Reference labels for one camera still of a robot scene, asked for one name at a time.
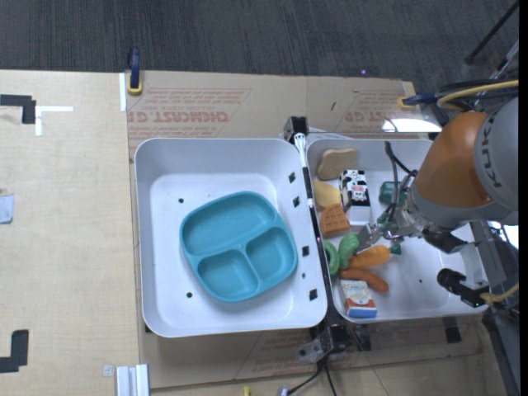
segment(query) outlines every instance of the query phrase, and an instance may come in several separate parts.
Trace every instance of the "white tray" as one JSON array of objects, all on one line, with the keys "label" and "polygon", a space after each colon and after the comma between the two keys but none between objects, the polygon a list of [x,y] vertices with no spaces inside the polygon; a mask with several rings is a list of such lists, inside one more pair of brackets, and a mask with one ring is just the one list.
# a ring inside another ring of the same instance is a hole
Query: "white tray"
[{"label": "white tray", "polygon": [[[396,139],[390,141],[396,157],[409,169],[419,169],[432,142],[426,139]],[[308,146],[308,162],[312,180],[317,178],[317,166],[326,149],[353,147],[357,150],[357,169],[364,170],[370,193],[371,217],[374,223],[386,206],[379,202],[380,187],[383,182],[393,181],[392,166],[384,151],[382,139],[317,139]],[[401,180],[405,172],[398,169]],[[327,181],[337,187],[336,181]],[[472,242],[471,228],[466,225],[453,233],[455,236]],[[329,240],[338,247],[341,237]],[[379,244],[391,243],[380,239]],[[379,294],[371,291],[378,313],[374,318],[348,318],[339,294],[339,282],[332,283],[332,297],[339,313],[353,323],[375,323],[393,320],[434,318],[443,316],[471,315],[482,313],[487,305],[472,308],[438,285],[436,276],[442,268],[450,268],[465,274],[462,256],[459,252],[445,254],[423,239],[405,238],[402,255],[391,255],[388,262],[381,266],[369,267],[374,273],[389,283],[389,292]],[[485,272],[480,266],[483,277]]]},{"label": "white tray", "polygon": [[[143,316],[153,332],[189,337],[309,328],[324,318],[323,273],[293,145],[283,139],[150,139],[136,151],[135,173]],[[187,213],[238,191],[256,192],[277,209],[295,241],[298,264],[263,294],[225,303],[196,279],[178,232]]]}]

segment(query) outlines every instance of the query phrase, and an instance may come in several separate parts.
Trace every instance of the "wooden surface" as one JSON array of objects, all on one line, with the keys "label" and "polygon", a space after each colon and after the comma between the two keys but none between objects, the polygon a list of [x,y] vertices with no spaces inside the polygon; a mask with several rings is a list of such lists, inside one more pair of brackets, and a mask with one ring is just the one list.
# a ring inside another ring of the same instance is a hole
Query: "wooden surface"
[{"label": "wooden surface", "polygon": [[[114,378],[103,368],[139,363],[140,323],[119,75],[0,71],[0,93],[73,106],[44,113],[40,137],[20,123],[20,110],[0,107],[0,188],[15,195],[14,219],[0,225],[0,357],[9,355],[14,330],[30,332],[28,365],[0,374],[0,394],[112,395]],[[503,396],[489,336],[478,322],[474,330],[478,350],[467,356],[387,365],[366,352],[361,367],[331,371],[337,394]],[[269,396],[308,376],[153,394],[242,396],[249,385],[251,396]],[[297,394],[332,393],[322,373]]]}]

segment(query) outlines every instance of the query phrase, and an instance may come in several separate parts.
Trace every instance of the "blue plate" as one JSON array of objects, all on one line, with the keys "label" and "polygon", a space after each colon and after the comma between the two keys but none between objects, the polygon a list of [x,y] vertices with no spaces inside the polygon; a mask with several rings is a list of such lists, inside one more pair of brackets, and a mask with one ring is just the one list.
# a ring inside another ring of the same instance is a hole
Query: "blue plate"
[{"label": "blue plate", "polygon": [[259,295],[297,266],[290,231],[255,192],[224,196],[190,212],[181,222],[180,243],[200,283],[224,302]]}]

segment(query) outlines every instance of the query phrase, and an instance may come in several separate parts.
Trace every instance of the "black fabric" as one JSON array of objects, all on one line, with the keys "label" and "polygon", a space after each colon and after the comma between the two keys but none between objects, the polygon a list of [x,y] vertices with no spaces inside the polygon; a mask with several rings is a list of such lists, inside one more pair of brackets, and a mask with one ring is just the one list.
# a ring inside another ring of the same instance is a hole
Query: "black fabric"
[{"label": "black fabric", "polygon": [[0,0],[0,68],[486,78],[519,36],[516,0]]}]

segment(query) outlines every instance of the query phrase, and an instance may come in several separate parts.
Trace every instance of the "brown sausage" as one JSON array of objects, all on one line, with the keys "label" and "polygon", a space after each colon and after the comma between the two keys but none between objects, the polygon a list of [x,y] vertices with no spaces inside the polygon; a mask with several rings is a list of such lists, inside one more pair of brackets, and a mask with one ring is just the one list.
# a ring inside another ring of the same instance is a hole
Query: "brown sausage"
[{"label": "brown sausage", "polygon": [[341,279],[352,279],[354,281],[366,281],[366,284],[370,288],[381,294],[389,291],[389,284],[385,280],[374,274],[372,271],[365,270],[364,268],[350,267],[339,270],[339,277]]}]

